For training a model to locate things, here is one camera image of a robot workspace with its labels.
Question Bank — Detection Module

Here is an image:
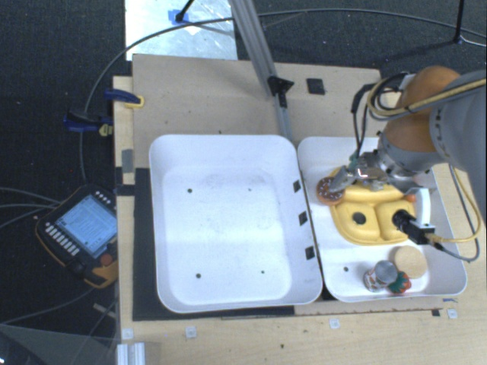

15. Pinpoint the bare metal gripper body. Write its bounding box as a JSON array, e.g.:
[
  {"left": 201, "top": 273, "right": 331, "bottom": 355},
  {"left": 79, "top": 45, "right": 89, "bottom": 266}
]
[{"left": 347, "top": 151, "right": 399, "bottom": 192}]

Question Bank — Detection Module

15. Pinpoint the brown sprinkled doughnut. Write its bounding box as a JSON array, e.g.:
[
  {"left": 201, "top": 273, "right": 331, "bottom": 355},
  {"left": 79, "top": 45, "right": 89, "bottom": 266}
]
[{"left": 316, "top": 176, "right": 346, "bottom": 206}]

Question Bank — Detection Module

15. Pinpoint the yellow divided plate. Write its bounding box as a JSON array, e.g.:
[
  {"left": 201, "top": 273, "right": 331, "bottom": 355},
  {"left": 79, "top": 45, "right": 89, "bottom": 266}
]
[{"left": 327, "top": 165, "right": 418, "bottom": 247}]

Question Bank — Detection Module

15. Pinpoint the white plastic tray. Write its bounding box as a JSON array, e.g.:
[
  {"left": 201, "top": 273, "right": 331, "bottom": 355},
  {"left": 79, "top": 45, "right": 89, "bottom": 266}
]
[
  {"left": 148, "top": 134, "right": 325, "bottom": 314},
  {"left": 296, "top": 136, "right": 468, "bottom": 303}
]

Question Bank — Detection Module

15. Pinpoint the round tan biscuit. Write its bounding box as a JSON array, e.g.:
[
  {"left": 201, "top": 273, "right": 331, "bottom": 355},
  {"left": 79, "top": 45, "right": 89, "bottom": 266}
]
[{"left": 392, "top": 245, "right": 427, "bottom": 280}]

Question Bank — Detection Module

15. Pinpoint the small printed can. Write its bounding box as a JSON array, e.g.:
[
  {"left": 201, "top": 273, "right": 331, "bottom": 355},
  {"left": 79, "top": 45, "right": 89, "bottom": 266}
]
[{"left": 363, "top": 259, "right": 399, "bottom": 293}]

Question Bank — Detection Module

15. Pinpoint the red and green toy fruit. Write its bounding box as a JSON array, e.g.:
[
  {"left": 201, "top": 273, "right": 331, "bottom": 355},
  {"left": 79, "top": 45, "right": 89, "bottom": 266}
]
[{"left": 387, "top": 271, "right": 413, "bottom": 296}]

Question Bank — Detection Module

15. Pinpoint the brown cardboard board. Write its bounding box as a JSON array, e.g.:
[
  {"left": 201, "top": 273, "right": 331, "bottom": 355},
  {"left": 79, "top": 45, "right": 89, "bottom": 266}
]
[{"left": 132, "top": 53, "right": 446, "bottom": 321}]

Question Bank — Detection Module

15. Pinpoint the black cylinder on white bracket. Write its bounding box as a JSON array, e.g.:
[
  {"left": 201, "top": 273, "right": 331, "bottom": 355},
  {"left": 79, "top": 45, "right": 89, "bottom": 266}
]
[{"left": 391, "top": 187, "right": 437, "bottom": 246}]

